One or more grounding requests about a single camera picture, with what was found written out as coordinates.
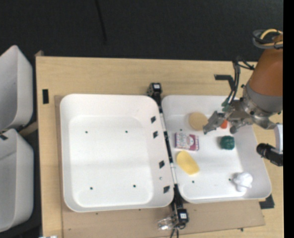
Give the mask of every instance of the beige round object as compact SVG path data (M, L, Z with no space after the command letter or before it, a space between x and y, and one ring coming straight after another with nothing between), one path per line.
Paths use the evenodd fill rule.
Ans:
M189 115L189 124L195 130L202 130L208 123L207 117L200 112L194 112Z

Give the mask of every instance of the yellow oval object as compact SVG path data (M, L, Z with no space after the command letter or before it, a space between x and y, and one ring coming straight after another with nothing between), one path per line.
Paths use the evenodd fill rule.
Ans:
M181 151L178 153L177 164L184 172L189 175L194 175L200 170L197 162L190 156L187 151Z
M208 123L207 117L200 112L194 112L189 115L189 124L195 130L202 130Z

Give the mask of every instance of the small package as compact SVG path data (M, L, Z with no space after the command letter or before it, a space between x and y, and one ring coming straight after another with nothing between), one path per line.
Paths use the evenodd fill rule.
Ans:
M199 137L192 134L177 132L175 133L175 147L179 149L198 151Z

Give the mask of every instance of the wooden table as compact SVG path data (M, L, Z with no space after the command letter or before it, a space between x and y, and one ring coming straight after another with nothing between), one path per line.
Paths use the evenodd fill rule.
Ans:
M43 235L66 238L69 237L69 231L74 231L76 232L74 235L77 234L75 237L78 238L108 237L112 229L118 229L118 237L148 237L148 235L159 237L159 234L162 234L149 231L153 229L154 222L162 218L154 216L152 210L142 211L144 217L141 219L140 226L137 224L139 223L137 219L130 223L130 219L126 217L126 211L118 211L116 214L124 215L122 227L119 227L120 223L117 222L119 217L117 219L111 217L111 223L102 222L101 229L94 229L91 236L88 236L91 227L83 222L79 224L78 230L69 228L69 225L73 223L67 223L64 220L66 209L60 192L55 96L71 93L145 95L151 82L162 84L163 96L227 95L230 91L228 82L216 81L214 74L233 75L232 63L230 61L37 57L37 113ZM240 85L246 83L250 75L250 71L243 69ZM240 97L241 94L242 91L239 90L237 96ZM272 121L282 122L283 116L275 115ZM275 145L273 131L266 131L257 126L254 126L254 130L258 143ZM187 208L192 211L193 220L180 235L185 238L284 237L283 168L276 167L269 161L265 163L272 182L272 196L276 204L274 209L260 210L257 200L248 200L245 203L202 204L202 206L188 204ZM199 226L201 226L201 233L197 231L197 234L188 234L188 229L199 230ZM137 232L141 230L145 234L140 232L136 235L135 230ZM163 233L161 236L168 236L168 233Z

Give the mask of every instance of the wooden board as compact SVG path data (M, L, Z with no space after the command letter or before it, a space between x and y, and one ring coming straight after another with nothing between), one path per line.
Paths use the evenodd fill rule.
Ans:
M151 82L160 82L163 96L227 95L227 81L215 81L214 74L233 75L231 62L152 59L94 59L37 57L38 126L41 165L43 235L58 237L160 237L157 220L170 213L169 208L108 211L77 214L61 200L55 96L70 93L145 94ZM246 83L250 71L243 71ZM49 102L43 103L43 90ZM272 119L281 122L282 116ZM258 142L275 145L272 131L254 128ZM188 228L180 234L255 227L241 232L229 230L186 237L280 237L283 236L283 168L266 162L273 185L275 209L263 210L256 200L193 205Z

